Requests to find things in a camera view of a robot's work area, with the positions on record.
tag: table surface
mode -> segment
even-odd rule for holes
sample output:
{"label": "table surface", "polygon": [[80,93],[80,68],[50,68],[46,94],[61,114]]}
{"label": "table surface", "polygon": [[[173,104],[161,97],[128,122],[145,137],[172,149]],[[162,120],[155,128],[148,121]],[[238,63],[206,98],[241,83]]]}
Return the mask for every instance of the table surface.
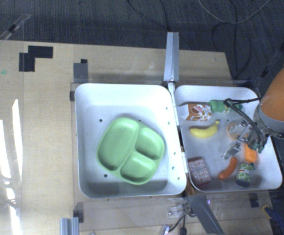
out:
{"label": "table surface", "polygon": [[[28,53],[28,46],[53,47],[53,57],[35,58],[35,72],[19,71],[19,53]],[[231,83],[224,53],[181,50],[179,54],[184,83]],[[17,228],[11,225],[10,206],[21,217],[22,233],[30,235],[58,234],[60,219],[71,218],[78,203],[85,213],[82,235],[93,230],[97,235],[156,235],[163,224],[177,220],[168,218],[166,208],[171,202],[165,198],[92,200],[78,192],[69,95],[73,65],[81,59],[87,59],[89,82],[160,84],[165,50],[21,41],[0,44],[0,123],[11,172],[10,179],[3,177],[0,167],[0,234],[12,234]],[[17,155],[14,141],[12,106],[16,99],[22,156]],[[7,195],[8,189],[14,197]],[[248,194],[210,194],[207,198],[227,234],[272,233],[260,208],[250,207]],[[269,194],[258,193],[258,201],[269,204]],[[189,235],[205,234],[197,217],[187,218],[186,223]],[[171,234],[178,234],[178,229]]]}

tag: orange object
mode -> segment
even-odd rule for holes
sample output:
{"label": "orange object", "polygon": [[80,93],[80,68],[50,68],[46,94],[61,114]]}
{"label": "orange object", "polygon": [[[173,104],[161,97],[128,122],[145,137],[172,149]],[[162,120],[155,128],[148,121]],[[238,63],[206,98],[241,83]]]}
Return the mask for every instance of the orange object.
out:
{"label": "orange object", "polygon": [[249,163],[254,163],[257,160],[257,152],[245,144],[245,160]]}
{"label": "orange object", "polygon": [[224,171],[219,173],[218,178],[224,180],[230,177],[231,174],[235,171],[237,165],[238,165],[238,159],[236,157],[232,157],[229,166]]}
{"label": "orange object", "polygon": [[284,68],[274,78],[262,98],[261,110],[269,118],[284,121]]}

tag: toy banana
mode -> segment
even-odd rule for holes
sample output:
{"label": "toy banana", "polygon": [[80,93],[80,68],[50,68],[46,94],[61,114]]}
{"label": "toy banana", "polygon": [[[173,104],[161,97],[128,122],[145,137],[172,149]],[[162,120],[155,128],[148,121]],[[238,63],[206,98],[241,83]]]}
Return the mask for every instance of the toy banana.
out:
{"label": "toy banana", "polygon": [[190,128],[190,132],[194,137],[205,139],[213,136],[218,131],[219,121],[217,120],[214,125],[208,128]]}

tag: green plate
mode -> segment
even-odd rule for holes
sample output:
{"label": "green plate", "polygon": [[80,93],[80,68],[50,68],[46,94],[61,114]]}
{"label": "green plate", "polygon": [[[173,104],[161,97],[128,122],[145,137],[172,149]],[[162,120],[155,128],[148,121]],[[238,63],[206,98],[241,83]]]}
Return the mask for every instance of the green plate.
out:
{"label": "green plate", "polygon": [[155,174],[164,151],[165,143],[158,133],[131,118],[119,117],[104,132],[96,159],[114,176],[142,185]]}

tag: orange sausage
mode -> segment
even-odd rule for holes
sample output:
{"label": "orange sausage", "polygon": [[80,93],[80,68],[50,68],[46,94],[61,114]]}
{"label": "orange sausage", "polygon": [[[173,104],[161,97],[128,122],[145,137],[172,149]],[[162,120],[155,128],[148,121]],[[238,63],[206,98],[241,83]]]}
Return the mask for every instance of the orange sausage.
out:
{"label": "orange sausage", "polygon": [[224,180],[230,177],[230,175],[233,173],[237,165],[238,165],[238,159],[235,157],[232,157],[230,160],[229,166],[224,171],[219,173],[218,178],[221,180]]}

